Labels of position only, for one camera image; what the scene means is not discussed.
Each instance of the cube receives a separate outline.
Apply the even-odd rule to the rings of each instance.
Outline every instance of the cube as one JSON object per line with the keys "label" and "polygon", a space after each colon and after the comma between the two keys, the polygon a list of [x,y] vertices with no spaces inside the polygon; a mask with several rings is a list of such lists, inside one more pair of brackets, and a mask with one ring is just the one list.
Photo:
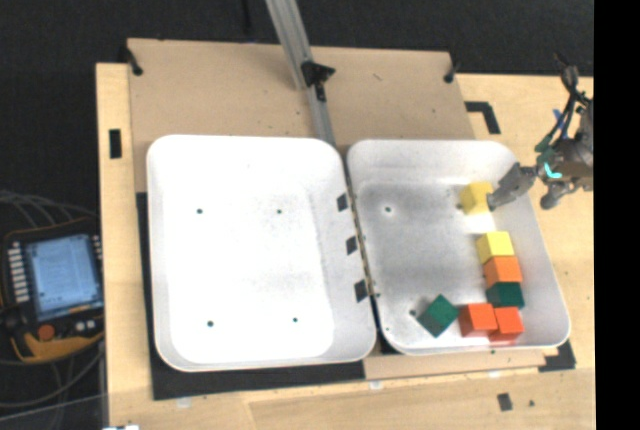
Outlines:
{"label": "cube", "polygon": [[487,288],[497,282],[522,283],[522,271],[516,256],[494,256],[483,266]]}
{"label": "cube", "polygon": [[496,307],[498,329],[489,335],[492,343],[514,341],[524,332],[524,323],[517,307]]}
{"label": "cube", "polygon": [[495,307],[524,307],[524,297],[519,282],[497,282],[486,290],[487,301]]}
{"label": "cube", "polygon": [[491,231],[476,240],[476,249],[483,265],[494,256],[515,256],[511,236],[507,231]]}
{"label": "cube", "polygon": [[458,314],[458,308],[440,294],[417,319],[420,325],[437,338],[458,318]]}
{"label": "cube", "polygon": [[494,307],[491,304],[468,304],[458,316],[460,332],[464,337],[487,337],[498,330]]}
{"label": "cube", "polygon": [[462,210],[467,215],[477,215],[489,211],[487,194],[493,192],[493,186],[488,181],[469,183],[460,192]]}

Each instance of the wooden platform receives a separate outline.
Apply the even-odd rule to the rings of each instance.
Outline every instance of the wooden platform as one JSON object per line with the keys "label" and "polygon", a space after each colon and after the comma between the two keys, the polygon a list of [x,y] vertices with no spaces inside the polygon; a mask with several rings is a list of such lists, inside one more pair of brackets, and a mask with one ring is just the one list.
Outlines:
{"label": "wooden platform", "polygon": [[[100,190],[105,255],[109,420],[141,428],[437,428],[595,426],[593,194],[537,211],[572,320],[575,369],[539,373],[552,350],[404,357],[374,352],[366,380],[317,387],[154,401],[135,192],[144,154],[167,133],[313,136],[306,98],[293,89],[279,46],[129,41],[142,76],[98,64]],[[507,145],[523,164],[562,108],[557,77],[459,75],[443,84],[445,52],[314,48],[337,69],[328,82],[339,149],[363,138],[473,138]],[[593,90],[590,79],[582,90]],[[488,102],[502,133],[489,134],[465,102]],[[111,158],[110,131],[122,154]],[[536,186],[530,196],[544,193]],[[513,410],[497,395],[509,393]]]}

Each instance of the white tray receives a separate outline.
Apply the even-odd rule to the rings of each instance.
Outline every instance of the white tray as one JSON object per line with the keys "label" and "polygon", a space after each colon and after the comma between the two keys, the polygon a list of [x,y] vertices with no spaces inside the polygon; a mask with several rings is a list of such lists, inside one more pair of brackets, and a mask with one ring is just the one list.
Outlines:
{"label": "white tray", "polygon": [[360,250],[347,250],[356,229],[335,149],[172,135],[150,147],[147,175],[155,340],[167,364],[213,371],[368,355],[376,328],[356,293],[365,273]]}
{"label": "white tray", "polygon": [[462,337],[457,320],[433,337],[416,320],[443,294],[462,306],[486,302],[475,239],[508,231],[523,273],[525,332],[514,348],[553,347],[570,322],[529,197],[493,213],[458,208],[469,183],[498,180],[516,162],[504,146],[478,140],[367,140],[348,153],[348,167],[382,331],[405,354],[491,348],[487,338]]}

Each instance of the display screen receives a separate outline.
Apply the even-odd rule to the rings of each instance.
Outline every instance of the display screen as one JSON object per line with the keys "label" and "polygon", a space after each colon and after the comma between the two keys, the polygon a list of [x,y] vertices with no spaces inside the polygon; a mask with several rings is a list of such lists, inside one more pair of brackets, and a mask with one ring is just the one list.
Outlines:
{"label": "display screen", "polygon": [[68,314],[80,306],[102,306],[102,290],[88,235],[31,242],[24,249],[33,273],[33,297],[39,321]]}

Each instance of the metal rod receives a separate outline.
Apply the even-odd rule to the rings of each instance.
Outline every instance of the metal rod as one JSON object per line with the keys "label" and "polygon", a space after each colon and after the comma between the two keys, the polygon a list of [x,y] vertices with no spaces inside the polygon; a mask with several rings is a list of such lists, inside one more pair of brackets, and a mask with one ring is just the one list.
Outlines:
{"label": "metal rod", "polygon": [[287,55],[295,85],[307,92],[316,134],[321,140],[335,145],[326,102],[316,97],[315,90],[307,86],[302,73],[302,65],[313,61],[313,56],[297,0],[266,0],[266,3],[280,43]]}

